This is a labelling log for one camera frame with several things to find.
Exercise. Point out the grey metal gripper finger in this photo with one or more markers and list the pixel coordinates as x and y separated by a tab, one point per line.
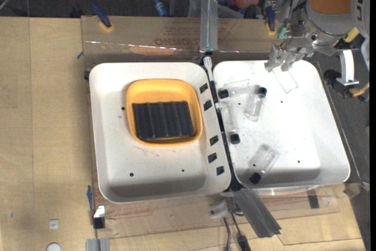
273	59
289	61

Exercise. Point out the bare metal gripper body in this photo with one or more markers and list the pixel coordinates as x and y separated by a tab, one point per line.
305	43

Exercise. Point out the clear plastic bottle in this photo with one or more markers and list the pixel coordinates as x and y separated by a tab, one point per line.
285	81

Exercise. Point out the clear bottle with black cap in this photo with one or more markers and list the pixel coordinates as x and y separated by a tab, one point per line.
256	104
232	123
263	160
235	88

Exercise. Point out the white plastic tray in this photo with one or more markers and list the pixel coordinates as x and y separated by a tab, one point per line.
158	167
293	132

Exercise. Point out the yellow plastic bowl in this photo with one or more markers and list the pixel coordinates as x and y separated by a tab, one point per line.
164	91

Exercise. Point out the blue bottle with white cap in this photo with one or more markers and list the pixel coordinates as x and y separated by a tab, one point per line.
160	6

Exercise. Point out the black ribbed rack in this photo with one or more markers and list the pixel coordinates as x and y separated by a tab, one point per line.
163	120

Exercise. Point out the small black and white box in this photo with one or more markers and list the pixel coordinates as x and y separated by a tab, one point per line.
99	217

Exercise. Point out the black cylinder on white bracket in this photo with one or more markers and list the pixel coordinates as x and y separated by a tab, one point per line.
346	67

